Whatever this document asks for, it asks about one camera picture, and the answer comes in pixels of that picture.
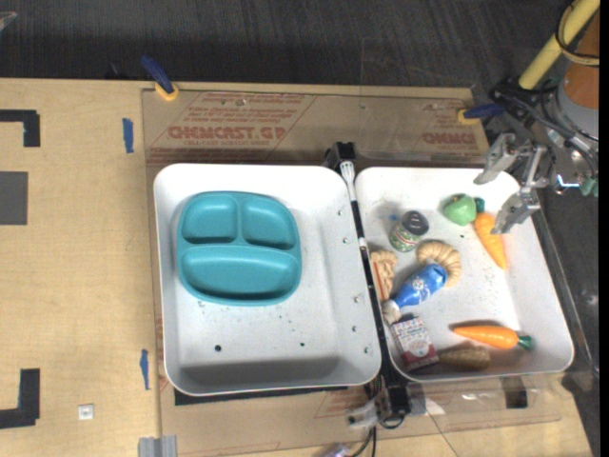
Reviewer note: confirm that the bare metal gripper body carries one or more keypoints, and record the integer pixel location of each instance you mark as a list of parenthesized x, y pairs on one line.
[(566, 157)]

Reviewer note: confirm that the blue bottle with white cap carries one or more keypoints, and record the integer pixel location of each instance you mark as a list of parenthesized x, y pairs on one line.
[(418, 288)]

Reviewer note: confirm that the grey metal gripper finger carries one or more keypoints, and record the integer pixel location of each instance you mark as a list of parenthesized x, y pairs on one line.
[(497, 157), (516, 210)]

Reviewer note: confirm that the beige croissant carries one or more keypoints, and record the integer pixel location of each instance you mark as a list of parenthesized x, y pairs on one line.
[(447, 255)]

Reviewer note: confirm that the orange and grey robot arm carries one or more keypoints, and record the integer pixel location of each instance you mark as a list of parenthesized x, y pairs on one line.
[(581, 79)]

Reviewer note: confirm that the brown bread loaf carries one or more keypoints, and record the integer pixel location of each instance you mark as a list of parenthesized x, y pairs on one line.
[(465, 357)]

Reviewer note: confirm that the teal divided plate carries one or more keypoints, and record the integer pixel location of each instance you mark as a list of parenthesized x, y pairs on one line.
[(238, 264)]

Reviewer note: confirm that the thin black and white rod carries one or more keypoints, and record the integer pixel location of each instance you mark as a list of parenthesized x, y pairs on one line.
[(360, 236)]

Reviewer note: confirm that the brown cardboard board red print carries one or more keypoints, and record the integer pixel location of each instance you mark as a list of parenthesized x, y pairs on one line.
[(285, 126)]

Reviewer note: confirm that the green can with dark lid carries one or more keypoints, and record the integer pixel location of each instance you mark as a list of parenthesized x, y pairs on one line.
[(405, 238)]

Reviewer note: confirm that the red and white carton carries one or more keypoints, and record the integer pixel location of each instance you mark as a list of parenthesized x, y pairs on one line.
[(415, 345)]

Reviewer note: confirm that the orange carrot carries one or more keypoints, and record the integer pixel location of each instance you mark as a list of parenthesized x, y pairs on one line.
[(492, 241), (490, 336)]

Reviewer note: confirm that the small white square block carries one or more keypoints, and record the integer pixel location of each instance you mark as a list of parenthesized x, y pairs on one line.
[(85, 411)]

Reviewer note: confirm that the white plastic tray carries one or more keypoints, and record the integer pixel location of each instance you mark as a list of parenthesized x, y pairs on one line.
[(266, 336), (480, 298)]

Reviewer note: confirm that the tan pie slice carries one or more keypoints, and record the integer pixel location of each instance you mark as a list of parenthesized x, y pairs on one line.
[(383, 269)]

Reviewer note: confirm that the green apple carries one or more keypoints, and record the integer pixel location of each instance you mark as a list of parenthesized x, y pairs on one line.
[(459, 210)]

